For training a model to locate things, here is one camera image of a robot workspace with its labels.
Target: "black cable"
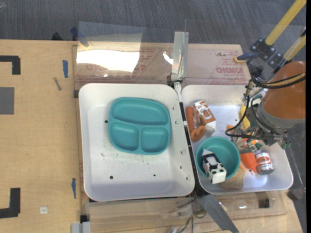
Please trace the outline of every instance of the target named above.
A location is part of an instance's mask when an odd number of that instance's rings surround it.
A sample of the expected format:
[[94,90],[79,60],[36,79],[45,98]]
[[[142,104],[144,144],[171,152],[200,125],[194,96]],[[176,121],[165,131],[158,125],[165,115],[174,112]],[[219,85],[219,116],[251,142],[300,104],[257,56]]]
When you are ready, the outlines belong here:
[[274,138],[273,135],[272,135],[272,136],[265,136],[265,137],[257,137],[257,136],[253,136],[253,135],[249,135],[249,134],[230,134],[230,133],[228,133],[229,131],[236,129],[236,128],[242,123],[242,121],[244,120],[244,118],[245,118],[245,116],[246,116],[246,113],[247,113],[246,110],[247,110],[248,106],[249,106],[249,96],[247,96],[246,108],[245,108],[244,114],[243,114],[243,116],[241,117],[240,121],[239,121],[234,127],[230,128],[230,129],[227,129],[227,130],[225,131],[225,134],[228,135],[228,136],[231,136],[231,137],[251,138],[251,139],[254,139],[254,140],[264,140],[264,139],[271,139],[271,138]]
[[198,218],[198,219],[202,219],[202,218],[204,218],[206,215],[207,215],[207,213],[205,212],[204,214],[203,214],[203,216],[198,216],[197,215],[197,213],[196,214],[193,214],[196,218]]
[[187,228],[187,226],[188,226],[188,224],[189,224],[191,218],[189,218],[189,219],[187,220],[186,225],[183,227],[183,229],[182,229],[181,231],[177,231],[176,233],[182,233],[182,232]]
[[291,86],[291,85],[294,85],[294,84],[297,84],[303,80],[306,79],[306,76],[303,76],[301,77],[300,79],[298,80],[295,80],[293,82],[290,82],[290,83],[286,83],[286,84],[282,84],[282,85],[276,85],[276,86],[273,86],[273,85],[269,85],[269,84],[276,84],[276,83],[281,83],[281,82],[284,82],[284,81],[287,81],[287,80],[290,80],[290,79],[293,79],[295,77],[298,77],[300,74],[298,75],[295,75],[295,76],[292,76],[292,77],[289,77],[289,78],[286,78],[286,79],[283,79],[283,80],[280,80],[280,81],[276,81],[276,82],[271,82],[271,83],[262,83],[262,82],[257,82],[254,78],[252,78],[252,82],[254,82],[254,84],[256,86],[259,86],[261,88],[268,88],[268,89],[279,89],[279,88],[285,88],[285,87],[288,87],[288,86]]
[[193,225],[194,225],[194,223],[193,223],[193,217],[191,217],[191,233],[193,233]]

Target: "wooden board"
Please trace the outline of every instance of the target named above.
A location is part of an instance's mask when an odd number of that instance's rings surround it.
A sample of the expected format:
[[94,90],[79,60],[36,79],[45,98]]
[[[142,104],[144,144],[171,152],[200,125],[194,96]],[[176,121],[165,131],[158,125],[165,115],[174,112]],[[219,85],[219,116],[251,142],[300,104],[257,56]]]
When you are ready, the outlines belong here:
[[[299,219],[295,212],[293,202],[286,196],[286,192],[281,192],[282,200],[284,201],[284,206],[286,213],[278,216],[261,216],[247,219],[236,219],[233,220],[234,225],[241,233],[303,233]],[[220,227],[215,223],[210,221],[208,215],[203,219],[194,218],[193,232],[194,233],[231,233],[231,231],[222,231]],[[177,231],[184,228],[184,224],[176,225]],[[94,225],[96,233],[106,233],[107,230],[102,229],[99,231],[99,226]],[[122,231],[122,233],[167,233],[170,226],[158,227],[153,229],[142,229],[142,230],[130,230]],[[191,221],[187,228],[183,231],[184,233],[191,233]]]
[[[0,62],[0,86],[15,89],[14,114],[0,115],[1,208],[8,207],[10,188],[21,189],[20,214],[1,218],[0,232],[69,233],[70,224],[80,221],[74,44],[0,40],[0,55],[21,59],[20,75],[12,75],[11,63]],[[41,206],[48,206],[47,214],[40,213]]]

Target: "black tape marking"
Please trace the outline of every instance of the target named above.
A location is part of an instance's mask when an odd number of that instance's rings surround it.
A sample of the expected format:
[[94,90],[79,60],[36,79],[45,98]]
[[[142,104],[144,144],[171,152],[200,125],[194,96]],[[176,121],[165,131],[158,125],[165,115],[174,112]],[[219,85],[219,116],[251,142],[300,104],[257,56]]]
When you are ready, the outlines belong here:
[[17,217],[20,213],[20,188],[11,188],[9,208],[0,209],[0,218]]
[[73,97],[78,98],[79,97],[79,90],[74,90],[73,91]]
[[15,55],[0,55],[0,62],[12,63],[12,75],[20,75],[20,58]]

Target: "soda can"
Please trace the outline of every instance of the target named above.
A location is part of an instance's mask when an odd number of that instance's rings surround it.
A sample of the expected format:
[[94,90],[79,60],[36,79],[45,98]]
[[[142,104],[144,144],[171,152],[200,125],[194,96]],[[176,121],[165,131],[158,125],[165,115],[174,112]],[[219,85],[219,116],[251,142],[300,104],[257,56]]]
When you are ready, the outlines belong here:
[[258,174],[269,174],[274,171],[269,153],[260,152],[256,154]]

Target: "dark gray carpet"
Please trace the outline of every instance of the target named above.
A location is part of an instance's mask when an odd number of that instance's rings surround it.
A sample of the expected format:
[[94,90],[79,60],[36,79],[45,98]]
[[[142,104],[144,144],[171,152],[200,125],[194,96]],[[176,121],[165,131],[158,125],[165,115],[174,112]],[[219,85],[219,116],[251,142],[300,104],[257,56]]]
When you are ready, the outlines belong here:
[[[55,32],[72,40],[70,29],[79,21],[124,26],[186,30],[190,43],[240,44],[244,52],[271,30],[295,0],[0,0],[0,38],[50,40]],[[306,6],[298,13],[274,47],[284,53],[306,26]],[[149,41],[171,41],[161,33]],[[306,47],[293,58],[306,60]],[[267,77],[273,69],[264,66]],[[305,125],[289,131],[294,160],[299,170],[295,191],[297,213],[306,232]]]

